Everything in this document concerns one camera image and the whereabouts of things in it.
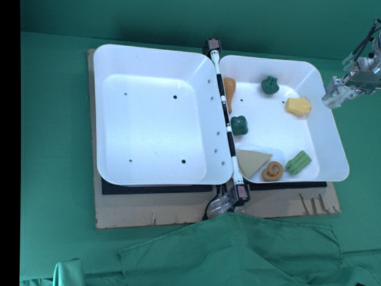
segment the green toy vegetable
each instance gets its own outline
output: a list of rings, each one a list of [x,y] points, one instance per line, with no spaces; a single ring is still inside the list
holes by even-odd
[[[267,79],[262,81],[262,89],[266,94],[274,94],[279,90],[279,86],[276,83],[277,79],[275,77],[269,76]]]
[[[286,169],[288,169],[292,175],[295,175],[305,168],[311,161],[312,159],[310,156],[302,150],[292,160],[287,162]]]
[[[248,122],[244,116],[232,117],[232,132],[234,135],[246,135],[249,131]]]

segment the robotic end effector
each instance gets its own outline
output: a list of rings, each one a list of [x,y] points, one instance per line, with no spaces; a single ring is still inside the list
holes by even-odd
[[[353,100],[361,94],[372,94],[381,89],[381,32],[378,37],[372,35],[381,27],[376,27],[381,20],[376,18],[367,37],[343,60],[343,78],[333,76],[322,98],[330,109],[340,107],[344,101]],[[368,42],[372,42],[372,52],[368,57],[360,57]]]

